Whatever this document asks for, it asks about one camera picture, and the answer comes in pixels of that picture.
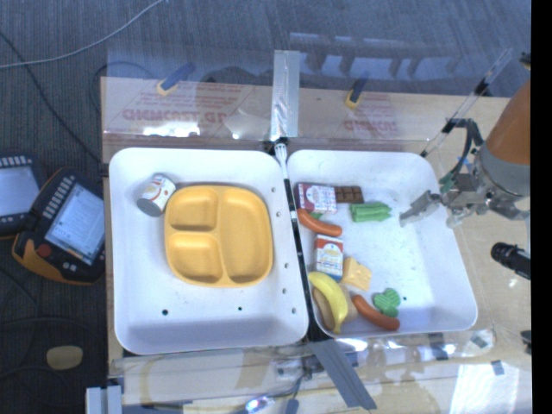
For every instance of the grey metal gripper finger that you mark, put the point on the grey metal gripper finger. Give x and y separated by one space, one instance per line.
417 209
458 219

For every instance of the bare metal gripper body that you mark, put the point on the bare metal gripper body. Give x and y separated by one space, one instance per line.
468 192

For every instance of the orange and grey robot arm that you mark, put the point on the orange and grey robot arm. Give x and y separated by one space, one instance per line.
511 140

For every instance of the green beans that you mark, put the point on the green beans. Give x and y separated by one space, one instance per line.
370 212

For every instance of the white plastic tray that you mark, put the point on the white plastic tray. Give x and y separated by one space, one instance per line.
142 274
414 265

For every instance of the yellow cheese wedge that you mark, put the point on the yellow cheese wedge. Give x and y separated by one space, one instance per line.
357 274

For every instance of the green lettuce leaf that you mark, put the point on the green lettuce leaf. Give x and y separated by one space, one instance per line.
387 301

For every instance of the orange sausage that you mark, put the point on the orange sausage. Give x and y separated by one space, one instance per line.
376 314
321 225

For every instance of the red and white carton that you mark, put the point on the red and white carton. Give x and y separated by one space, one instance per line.
329 255

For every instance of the chocolate bar in red wrapper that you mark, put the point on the chocolate bar in red wrapper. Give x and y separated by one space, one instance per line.
317 197

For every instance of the tan bread bun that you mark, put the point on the tan bread bun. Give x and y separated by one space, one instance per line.
351 306

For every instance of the yellow banana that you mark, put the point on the yellow banana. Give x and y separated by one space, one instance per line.
334 296

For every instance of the yellow divided plate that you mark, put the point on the yellow divided plate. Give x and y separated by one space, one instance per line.
241 235

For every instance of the brown cardboard board red print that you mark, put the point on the brown cardboard board red print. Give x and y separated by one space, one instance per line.
259 110

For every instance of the white can with red print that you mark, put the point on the white can with red print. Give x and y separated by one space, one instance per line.
156 194

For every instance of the black cylinder on white bracket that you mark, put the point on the black cylinder on white bracket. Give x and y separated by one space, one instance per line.
511 259

